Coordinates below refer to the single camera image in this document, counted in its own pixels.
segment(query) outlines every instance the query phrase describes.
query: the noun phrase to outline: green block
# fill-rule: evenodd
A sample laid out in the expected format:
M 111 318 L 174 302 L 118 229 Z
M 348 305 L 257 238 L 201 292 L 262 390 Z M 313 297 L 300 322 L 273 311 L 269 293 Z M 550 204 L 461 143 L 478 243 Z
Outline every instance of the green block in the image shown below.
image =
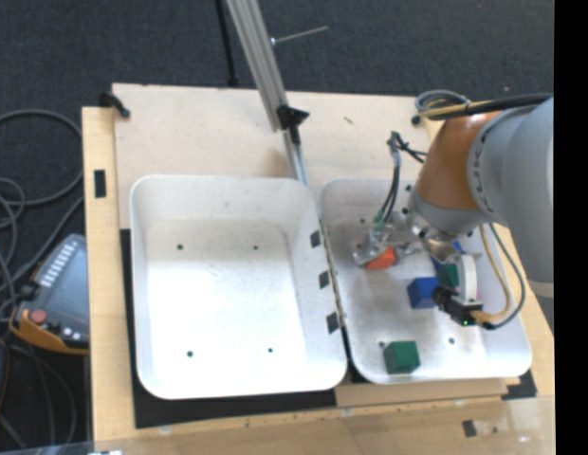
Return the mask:
M 413 340 L 391 342 L 383 354 L 389 374 L 409 374 L 420 366 L 416 342 Z
M 456 264 L 444 264 L 437 272 L 437 279 L 440 284 L 448 288 L 456 288 L 459 286 L 458 268 Z

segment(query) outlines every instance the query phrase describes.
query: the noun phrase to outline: white tray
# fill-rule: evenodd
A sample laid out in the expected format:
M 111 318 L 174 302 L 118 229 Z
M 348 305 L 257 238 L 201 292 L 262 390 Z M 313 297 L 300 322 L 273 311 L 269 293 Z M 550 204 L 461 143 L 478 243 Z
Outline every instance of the white tray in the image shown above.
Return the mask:
M 138 376 L 165 399 L 317 391 L 347 367 L 312 192 L 150 175 L 131 193 Z
M 402 181 L 395 210 L 408 204 Z M 336 180 L 322 191 L 322 213 L 336 270 L 340 306 L 353 363 L 368 380 L 378 384 L 444 379 L 515 377 L 530 367 L 531 351 L 519 316 L 501 329 L 463 327 L 444 312 L 413 309 L 408 284 L 417 277 L 434 276 L 430 256 L 422 251 L 384 270 L 366 270 L 353 260 L 372 218 L 387 196 L 390 182 Z M 480 234 L 460 241 L 467 253 L 484 253 Z M 499 312 L 505 295 L 487 255 L 477 261 L 478 300 L 487 312 Z M 410 374 L 388 374 L 383 347 L 392 341 L 413 340 L 420 366 Z

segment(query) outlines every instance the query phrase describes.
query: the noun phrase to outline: red button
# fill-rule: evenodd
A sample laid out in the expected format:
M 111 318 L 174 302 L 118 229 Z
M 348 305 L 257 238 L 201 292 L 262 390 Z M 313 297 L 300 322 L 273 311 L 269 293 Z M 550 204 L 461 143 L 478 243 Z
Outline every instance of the red button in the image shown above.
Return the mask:
M 46 321 L 47 314 L 45 310 L 33 310 L 28 314 L 28 318 L 37 325 L 41 325 Z

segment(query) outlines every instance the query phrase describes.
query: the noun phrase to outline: black floor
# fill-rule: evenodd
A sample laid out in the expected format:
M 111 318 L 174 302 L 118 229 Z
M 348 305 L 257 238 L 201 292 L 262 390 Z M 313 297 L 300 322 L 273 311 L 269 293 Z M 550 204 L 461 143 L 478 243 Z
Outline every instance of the black floor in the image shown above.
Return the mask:
M 273 37 L 329 27 L 277 45 L 288 90 L 416 96 L 449 89 L 474 100 L 554 91 L 555 0 L 259 2 Z M 253 87 L 229 16 L 228 24 L 239 86 Z M 82 106 L 98 104 L 113 82 L 227 86 L 229 80 L 213 0 L 0 0 L 0 116 L 35 108 L 80 124 Z M 62 189 L 81 167 L 81 142 L 68 127 L 40 118 L 0 126 L 0 177 L 17 181 L 27 198 Z M 25 209 L 10 271 L 30 260 L 81 196 L 80 183 L 56 201 Z M 79 207 L 60 237 L 83 231 Z M 11 237 L 0 231 L 2 251 Z M 540 302 L 553 329 L 553 301 Z M 73 391 L 73 440 L 84 440 L 87 359 L 38 355 Z M 71 415 L 64 387 L 46 377 L 60 443 Z M 34 365 L 14 354 L 2 415 L 17 436 L 0 423 L 0 451 L 52 440 L 43 392 Z

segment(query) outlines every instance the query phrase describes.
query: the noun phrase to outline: black clamp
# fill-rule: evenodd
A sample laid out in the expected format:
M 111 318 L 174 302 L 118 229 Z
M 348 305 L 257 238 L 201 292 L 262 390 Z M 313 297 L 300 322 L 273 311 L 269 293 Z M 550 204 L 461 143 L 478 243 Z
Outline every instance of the black clamp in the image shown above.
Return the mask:
M 114 106 L 117 108 L 117 111 L 119 111 L 119 114 L 124 118 L 130 117 L 130 110 L 123 106 L 121 100 L 110 91 L 104 91 L 101 94 L 100 98 L 98 99 L 98 104 L 103 108 L 110 108 L 111 106 Z
M 306 120 L 309 113 L 295 108 L 290 108 L 283 104 L 277 108 L 277 117 L 282 125 L 282 130 L 289 130 L 292 137 L 292 143 L 301 144 L 301 135 L 298 132 L 298 126 Z

